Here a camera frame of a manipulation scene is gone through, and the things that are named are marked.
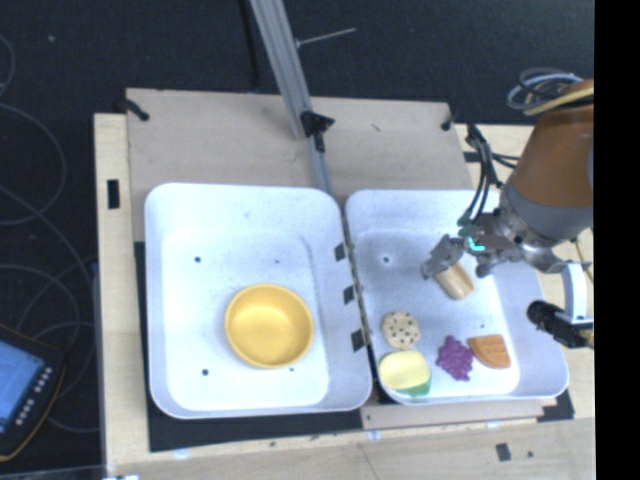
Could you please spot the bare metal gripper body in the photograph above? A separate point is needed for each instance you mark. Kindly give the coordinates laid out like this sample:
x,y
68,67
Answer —
x,y
500,248

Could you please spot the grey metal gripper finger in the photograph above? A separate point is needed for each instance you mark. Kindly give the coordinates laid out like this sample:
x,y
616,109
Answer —
x,y
435,260
457,249

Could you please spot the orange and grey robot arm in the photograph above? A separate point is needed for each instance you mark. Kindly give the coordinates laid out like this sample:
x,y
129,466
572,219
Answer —
x,y
555,168

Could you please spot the tan bread roll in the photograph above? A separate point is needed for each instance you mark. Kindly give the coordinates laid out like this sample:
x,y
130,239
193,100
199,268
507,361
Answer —
x,y
457,283

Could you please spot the white plastic tray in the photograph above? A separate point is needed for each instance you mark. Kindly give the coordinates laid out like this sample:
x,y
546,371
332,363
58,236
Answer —
x,y
415,293
200,293

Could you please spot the chocolate chip biscuit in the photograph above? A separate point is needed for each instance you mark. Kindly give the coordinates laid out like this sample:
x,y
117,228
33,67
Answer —
x,y
400,330

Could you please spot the thin black and white rod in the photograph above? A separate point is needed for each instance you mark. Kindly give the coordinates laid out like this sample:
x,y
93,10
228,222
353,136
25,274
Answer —
x,y
358,288

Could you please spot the purple grapes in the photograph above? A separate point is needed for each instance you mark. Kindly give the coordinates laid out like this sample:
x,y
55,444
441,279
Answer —
x,y
455,359

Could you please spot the orange pizza slice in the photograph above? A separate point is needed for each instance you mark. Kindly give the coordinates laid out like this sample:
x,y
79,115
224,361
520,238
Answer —
x,y
491,352

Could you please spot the yellow and green toy food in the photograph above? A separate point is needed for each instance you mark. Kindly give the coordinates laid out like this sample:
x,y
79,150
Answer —
x,y
402,370

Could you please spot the yellow bowl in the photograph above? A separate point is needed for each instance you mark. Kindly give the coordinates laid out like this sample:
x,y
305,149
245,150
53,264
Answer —
x,y
270,325

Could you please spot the pale brown flat board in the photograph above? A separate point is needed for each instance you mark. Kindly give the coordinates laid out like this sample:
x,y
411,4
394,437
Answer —
x,y
225,143

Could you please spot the black cylinder on white bracket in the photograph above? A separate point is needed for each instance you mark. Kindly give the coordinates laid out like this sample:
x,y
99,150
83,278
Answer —
x,y
552,318

